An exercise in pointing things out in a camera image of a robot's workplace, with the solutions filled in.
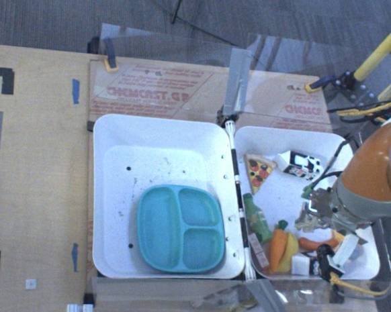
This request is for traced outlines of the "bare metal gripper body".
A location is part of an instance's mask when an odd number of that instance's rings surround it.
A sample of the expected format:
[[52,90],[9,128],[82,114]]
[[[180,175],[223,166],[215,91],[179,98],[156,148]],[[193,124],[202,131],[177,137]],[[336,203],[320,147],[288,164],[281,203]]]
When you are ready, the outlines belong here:
[[341,204],[335,191],[330,187],[318,189],[311,193],[308,202],[309,214],[329,223],[329,229],[351,231],[350,214]]

